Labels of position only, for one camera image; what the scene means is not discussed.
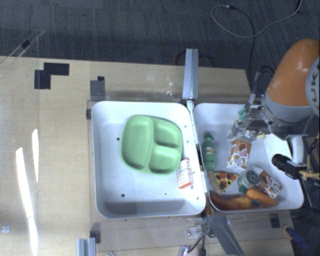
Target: tin can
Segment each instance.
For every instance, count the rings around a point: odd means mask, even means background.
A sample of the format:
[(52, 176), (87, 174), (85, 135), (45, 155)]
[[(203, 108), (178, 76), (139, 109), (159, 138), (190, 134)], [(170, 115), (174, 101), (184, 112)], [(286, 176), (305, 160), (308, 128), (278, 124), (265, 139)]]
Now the tin can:
[(259, 174), (256, 173), (254, 170), (246, 171), (245, 174), (240, 176), (238, 179), (239, 187), (243, 186), (247, 190), (259, 184), (259, 182), (260, 182)]

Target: wooden table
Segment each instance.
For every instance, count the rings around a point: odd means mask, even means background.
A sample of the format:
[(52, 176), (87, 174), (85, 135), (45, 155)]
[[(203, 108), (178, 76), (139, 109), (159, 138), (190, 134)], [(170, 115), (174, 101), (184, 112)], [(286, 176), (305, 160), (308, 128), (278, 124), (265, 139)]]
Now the wooden table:
[[(44, 63), (69, 64), (69, 75), (52, 75), (51, 89), (34, 90), (34, 69), (43, 70)], [(11, 117), (1, 125), (13, 125), (15, 137), (21, 137), (24, 158), (32, 158), (28, 148), (34, 128), (39, 133), (39, 174), (38, 183), (30, 183), (34, 191), (32, 197), (37, 209), (34, 209), (37, 223), (38, 255), (76, 255), (78, 238), (89, 237), (91, 229), (90, 173), (87, 126), (87, 102), (90, 100), (90, 81), (104, 77), (106, 95), (131, 98), (145, 95), (147, 101), (157, 101), (159, 96), (168, 92), (178, 98), (182, 92), (184, 68), (181, 66), (128, 64), (114, 62), (94, 62), (79, 60), (20, 58), (0, 77), (0, 103), (5, 102), (4, 113)], [(243, 70), (222, 68), (199, 68), (199, 100), (197, 102), (245, 103), (249, 95), (246, 74)], [(21, 196), (15, 171), (12, 148), (0, 144), (0, 153), (7, 157), (2, 161), (0, 180), (0, 222), (10, 225), (10, 233), (0, 235), (0, 255), (31, 255), (28, 222), (23, 213)], [(169, 223), (179, 223), (180, 218)], [(282, 225), (292, 224), (290, 215), (281, 213)], [(143, 249), (136, 249), (139, 239), (146, 235), (134, 228), (138, 222), (132, 220), (132, 230), (127, 238), (125, 249), (119, 241), (117, 256), (175, 256), (181, 245), (188, 240), (178, 237), (167, 247), (157, 247), (159, 242), (148, 242)], [(280, 228), (271, 228), (267, 219), (235, 221), (232, 230), (246, 255), (294, 255), (290, 241)], [(163, 228), (147, 229), (150, 236), (163, 235)], [(120, 240), (113, 237), (111, 241)], [(105, 256), (114, 250), (108, 244), (99, 245), (98, 256)], [(206, 240), (208, 256), (225, 255), (216, 238)], [(197, 255), (194, 250), (190, 255)]]

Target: toy pizza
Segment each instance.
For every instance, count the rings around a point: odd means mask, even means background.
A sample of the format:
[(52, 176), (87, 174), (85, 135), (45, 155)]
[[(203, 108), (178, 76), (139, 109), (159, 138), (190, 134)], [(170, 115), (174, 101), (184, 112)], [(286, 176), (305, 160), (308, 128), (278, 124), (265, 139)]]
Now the toy pizza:
[(238, 178), (238, 174), (226, 171), (214, 171), (214, 177), (220, 189), (224, 192)]

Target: white cable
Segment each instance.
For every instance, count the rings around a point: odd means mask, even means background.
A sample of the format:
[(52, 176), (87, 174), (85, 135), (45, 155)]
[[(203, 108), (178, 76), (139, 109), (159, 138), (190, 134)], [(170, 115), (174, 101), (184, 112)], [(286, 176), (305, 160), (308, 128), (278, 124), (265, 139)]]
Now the white cable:
[(219, 5), (216, 5), (215, 7), (212, 8), (211, 10), (211, 16), (212, 16), (212, 19), (214, 20), (214, 22), (220, 27), (222, 28), (223, 30), (227, 31), (228, 33), (230, 33), (231, 35), (235, 36), (235, 37), (238, 37), (238, 38), (243, 38), (243, 39), (249, 39), (249, 38), (255, 38), (256, 36), (259, 36), (263, 31), (265, 31), (267, 28), (269, 28), (270, 26), (278, 23), (278, 22), (282, 22), (282, 21), (285, 21), (289, 18), (291, 18), (293, 15), (295, 15), (299, 10), (300, 10), (300, 7), (301, 7), (301, 4), (302, 4), (302, 1), (300, 1), (300, 4), (298, 6), (298, 8), (295, 10), (294, 13), (292, 13), (291, 15), (289, 15), (288, 17), (285, 17), (285, 18), (282, 18), (282, 19), (279, 19), (275, 22), (272, 22), (270, 23), (269, 25), (267, 25), (264, 29), (262, 29), (260, 32), (254, 34), (254, 35), (250, 35), (250, 36), (242, 36), (242, 35), (238, 35), (238, 34), (235, 34), (233, 32), (231, 32), (230, 30), (226, 29), (224, 26), (222, 26), (214, 17), (214, 10), (216, 8), (219, 8), (219, 7), (226, 7), (226, 8), (230, 8), (230, 5), (224, 5), (224, 4), (219, 4)]

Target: bottle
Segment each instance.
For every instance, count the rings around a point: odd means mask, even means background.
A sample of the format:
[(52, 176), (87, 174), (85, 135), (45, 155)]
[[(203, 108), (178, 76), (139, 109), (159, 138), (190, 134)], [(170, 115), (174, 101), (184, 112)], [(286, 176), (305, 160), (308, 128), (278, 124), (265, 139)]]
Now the bottle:
[(211, 134), (206, 134), (204, 136), (204, 142), (202, 144), (202, 158), (203, 166), (206, 171), (215, 170), (215, 149), (213, 145), (213, 138)]

